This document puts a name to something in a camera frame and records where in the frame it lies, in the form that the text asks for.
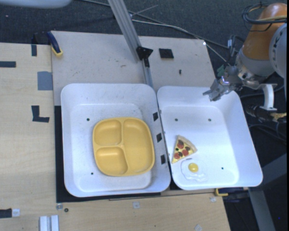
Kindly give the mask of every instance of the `black clip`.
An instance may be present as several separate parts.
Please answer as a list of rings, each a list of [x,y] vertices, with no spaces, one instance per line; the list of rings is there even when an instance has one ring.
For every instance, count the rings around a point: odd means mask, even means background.
[[[150,67],[148,58],[151,55],[151,53],[153,52],[153,50],[145,48],[145,47],[142,47],[142,46],[138,46],[136,51],[137,51],[139,59],[140,60],[142,60],[142,59],[144,60],[144,65],[146,67]]]

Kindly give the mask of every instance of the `blue and yellow clamp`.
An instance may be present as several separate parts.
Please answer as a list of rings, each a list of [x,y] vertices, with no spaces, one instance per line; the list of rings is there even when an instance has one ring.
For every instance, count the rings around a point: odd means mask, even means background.
[[[47,32],[47,38],[51,44],[52,51],[55,54],[55,56],[61,56],[63,54],[63,51],[59,47],[59,44],[54,35],[51,32]]]

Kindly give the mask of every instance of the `toy fried egg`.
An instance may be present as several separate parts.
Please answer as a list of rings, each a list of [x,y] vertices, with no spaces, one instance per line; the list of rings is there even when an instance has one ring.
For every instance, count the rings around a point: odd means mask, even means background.
[[[206,181],[207,166],[201,160],[186,159],[181,163],[181,172],[187,180]]]

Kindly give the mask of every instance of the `black square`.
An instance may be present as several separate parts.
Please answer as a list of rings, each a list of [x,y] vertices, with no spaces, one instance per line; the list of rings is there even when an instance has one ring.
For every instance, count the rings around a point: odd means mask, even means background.
[[[161,58],[173,59],[173,54],[171,49],[159,49],[159,55]]]

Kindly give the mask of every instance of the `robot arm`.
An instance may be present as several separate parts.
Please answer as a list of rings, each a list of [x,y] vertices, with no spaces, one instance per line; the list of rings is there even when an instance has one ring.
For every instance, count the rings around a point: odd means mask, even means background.
[[[263,7],[257,20],[248,18],[250,11]],[[235,65],[227,66],[220,79],[215,79],[210,90],[203,95],[209,95],[211,101],[216,101],[233,90],[241,90],[243,86],[262,89],[265,102],[260,108],[276,111],[273,108],[274,84],[264,84],[264,81],[277,72],[284,78],[287,94],[287,5],[273,3],[250,6],[242,17],[253,26],[237,54]],[[255,110],[255,107],[250,107],[250,115],[255,116]]]

